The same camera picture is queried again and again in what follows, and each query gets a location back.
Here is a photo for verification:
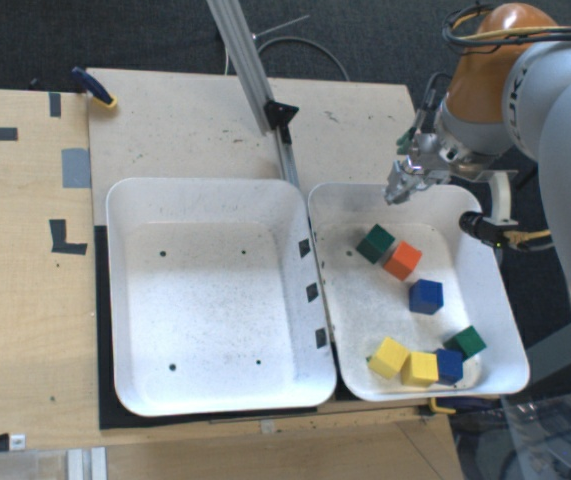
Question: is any pale wood board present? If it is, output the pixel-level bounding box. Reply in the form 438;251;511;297
86;66;466;447

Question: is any blue cube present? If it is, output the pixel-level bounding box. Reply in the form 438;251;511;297
434;347;466;386
408;277;445;317

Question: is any dark green cube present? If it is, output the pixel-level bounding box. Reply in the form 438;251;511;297
355;223;397;266
443;324;488;361

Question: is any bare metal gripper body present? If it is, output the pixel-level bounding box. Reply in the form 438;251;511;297
397;131;499;187

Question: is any white plastic tray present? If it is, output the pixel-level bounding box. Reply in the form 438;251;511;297
307;181;532;403
105;176;338;418

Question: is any yellow cube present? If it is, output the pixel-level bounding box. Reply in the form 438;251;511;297
400;350;440;389
367;336;411;381

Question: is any orange cube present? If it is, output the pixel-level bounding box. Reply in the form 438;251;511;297
382;240;424;283

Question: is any black cylinder on white bracket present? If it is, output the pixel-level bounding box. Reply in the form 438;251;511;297
458;169;520;251

